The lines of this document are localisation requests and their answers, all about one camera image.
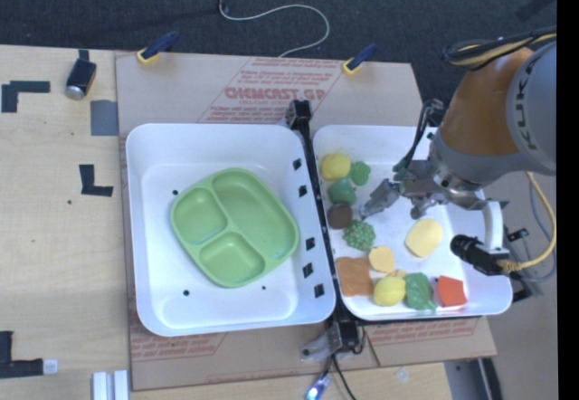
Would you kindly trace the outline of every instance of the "blue clamp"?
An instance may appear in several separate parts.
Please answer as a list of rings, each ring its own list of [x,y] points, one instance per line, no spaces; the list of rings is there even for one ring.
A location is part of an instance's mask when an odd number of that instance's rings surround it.
[[[364,48],[356,56],[342,64],[342,72],[346,75],[354,75],[354,73],[356,73],[360,68],[360,65],[362,65],[362,62],[370,59],[376,53],[376,51],[378,51],[378,45],[376,43],[372,43],[369,46],[366,46],[366,48]]]
[[[147,48],[137,52],[137,59],[142,64],[149,64],[158,59],[162,51],[171,51],[179,41],[178,32],[169,32],[152,42]]]

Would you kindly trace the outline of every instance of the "toy bread slice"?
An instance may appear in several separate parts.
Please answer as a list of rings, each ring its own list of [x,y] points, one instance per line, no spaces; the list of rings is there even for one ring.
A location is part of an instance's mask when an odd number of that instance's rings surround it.
[[[431,218],[418,220],[406,235],[406,247],[418,257],[428,257],[442,239],[442,227]]]
[[[374,284],[370,278],[370,263],[367,259],[338,257],[336,269],[344,297],[374,293]]]

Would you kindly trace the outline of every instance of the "brown toy food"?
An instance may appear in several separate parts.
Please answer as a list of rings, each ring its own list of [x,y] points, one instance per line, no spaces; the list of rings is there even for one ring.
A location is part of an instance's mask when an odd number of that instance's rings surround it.
[[[334,229],[342,230],[352,223],[354,212],[348,204],[332,205],[327,211],[327,223]]]
[[[336,270],[340,289],[345,297],[374,293],[374,284],[370,278],[370,263],[365,258],[338,257]]]

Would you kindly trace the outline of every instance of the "yellow lemon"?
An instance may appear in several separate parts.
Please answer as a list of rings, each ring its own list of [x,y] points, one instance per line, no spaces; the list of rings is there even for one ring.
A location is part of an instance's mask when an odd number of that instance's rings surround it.
[[[406,281],[394,276],[382,278],[374,286],[374,302],[383,307],[392,307],[406,295]]]
[[[322,178],[327,181],[344,178],[350,173],[351,165],[350,157],[345,154],[340,154],[339,152],[328,154],[322,158],[320,167]]]

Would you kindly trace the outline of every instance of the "white cable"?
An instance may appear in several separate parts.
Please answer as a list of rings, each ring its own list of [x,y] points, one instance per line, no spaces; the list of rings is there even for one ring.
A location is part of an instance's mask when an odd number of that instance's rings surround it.
[[[316,14],[318,14],[322,18],[322,20],[324,21],[324,24],[326,24],[326,32],[316,42],[313,42],[311,44],[307,44],[305,46],[300,46],[298,48],[290,49],[290,50],[284,52],[283,54],[281,54],[280,57],[284,57],[284,56],[291,54],[293,52],[296,52],[296,51],[301,51],[304,49],[313,48],[314,46],[318,46],[319,44],[323,43],[327,39],[327,37],[329,36],[329,21],[327,20],[326,16],[321,11],[319,11],[318,9],[316,9],[315,7],[312,7],[310,5],[283,5],[280,7],[275,7],[273,9],[270,9],[269,11],[266,11],[266,12],[261,13],[261,14],[250,15],[247,17],[232,17],[232,16],[228,15],[223,10],[223,0],[219,0],[219,13],[225,19],[235,21],[235,22],[245,22],[245,21],[255,20],[255,19],[259,19],[261,17],[264,17],[265,15],[273,14],[273,13],[281,11],[283,9],[291,9],[291,8],[308,9],[308,10],[313,11]]]

